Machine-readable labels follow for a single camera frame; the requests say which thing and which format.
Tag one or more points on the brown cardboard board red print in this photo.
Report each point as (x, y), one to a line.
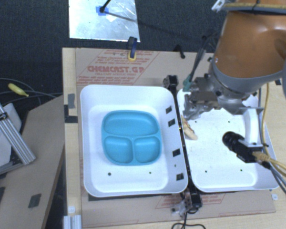
(105, 68)

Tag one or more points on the thin black and white rod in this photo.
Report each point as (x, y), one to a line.
(184, 147)

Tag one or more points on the yellow banana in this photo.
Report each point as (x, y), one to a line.
(17, 89)

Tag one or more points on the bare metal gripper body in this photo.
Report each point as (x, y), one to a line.
(205, 92)

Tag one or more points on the white plastic tray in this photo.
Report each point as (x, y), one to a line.
(133, 180)
(219, 161)

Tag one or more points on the beige pizza slice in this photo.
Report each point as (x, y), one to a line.
(188, 130)

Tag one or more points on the blue divided plate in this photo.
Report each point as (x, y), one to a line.
(131, 137)

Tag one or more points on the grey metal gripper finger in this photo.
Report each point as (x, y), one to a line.
(203, 109)
(188, 108)

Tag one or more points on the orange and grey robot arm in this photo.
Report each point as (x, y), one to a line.
(250, 44)

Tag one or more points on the black cylinder on white bracket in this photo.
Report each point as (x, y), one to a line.
(240, 145)

